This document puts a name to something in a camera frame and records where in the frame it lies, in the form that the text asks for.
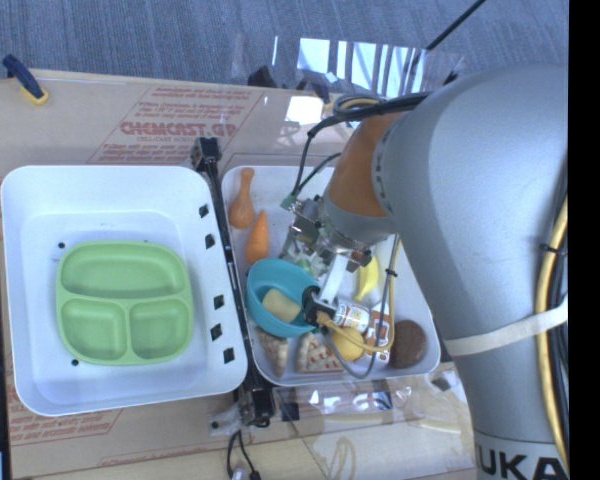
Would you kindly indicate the orange toy chicken drumstick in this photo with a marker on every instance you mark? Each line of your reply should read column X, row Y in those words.
column 241, row 210

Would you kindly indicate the brown biscuit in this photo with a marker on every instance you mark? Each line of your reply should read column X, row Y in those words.
column 408, row 344

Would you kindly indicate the blue bowl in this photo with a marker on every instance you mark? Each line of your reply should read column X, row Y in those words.
column 272, row 274

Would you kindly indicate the yellow banana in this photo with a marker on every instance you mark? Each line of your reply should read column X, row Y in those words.
column 369, row 279

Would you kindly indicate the tan bread piece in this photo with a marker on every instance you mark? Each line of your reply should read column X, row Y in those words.
column 276, row 350

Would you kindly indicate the orange carrot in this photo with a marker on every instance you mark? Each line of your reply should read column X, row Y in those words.
column 258, row 240

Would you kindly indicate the thin black and white rod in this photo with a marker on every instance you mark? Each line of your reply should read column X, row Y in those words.
column 223, row 228

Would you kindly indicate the white plastic tray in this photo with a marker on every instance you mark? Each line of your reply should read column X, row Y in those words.
column 105, row 198
column 275, row 193

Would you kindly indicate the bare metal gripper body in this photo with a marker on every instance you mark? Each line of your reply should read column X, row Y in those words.
column 310, row 225

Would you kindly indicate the green divided plate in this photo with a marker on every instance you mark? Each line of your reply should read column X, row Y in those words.
column 125, row 303

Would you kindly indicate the yellow lemon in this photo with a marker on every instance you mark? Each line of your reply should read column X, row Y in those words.
column 347, row 345

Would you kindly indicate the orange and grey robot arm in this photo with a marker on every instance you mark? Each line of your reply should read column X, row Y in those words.
column 470, row 208

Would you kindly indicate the pizza slice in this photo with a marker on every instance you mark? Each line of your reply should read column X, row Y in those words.
column 316, row 358

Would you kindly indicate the small brown bottle white label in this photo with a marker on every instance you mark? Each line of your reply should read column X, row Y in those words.
column 352, row 317

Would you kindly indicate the brown cardboard board red print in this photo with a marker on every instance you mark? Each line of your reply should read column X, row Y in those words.
column 105, row 118

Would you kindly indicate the orange and white carton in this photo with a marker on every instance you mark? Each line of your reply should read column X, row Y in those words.
column 380, row 330

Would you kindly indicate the pale yellow block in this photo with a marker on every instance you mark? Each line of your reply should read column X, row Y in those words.
column 281, row 306

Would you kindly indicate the black cylinder on white bracket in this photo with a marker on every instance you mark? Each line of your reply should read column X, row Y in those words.
column 318, row 306

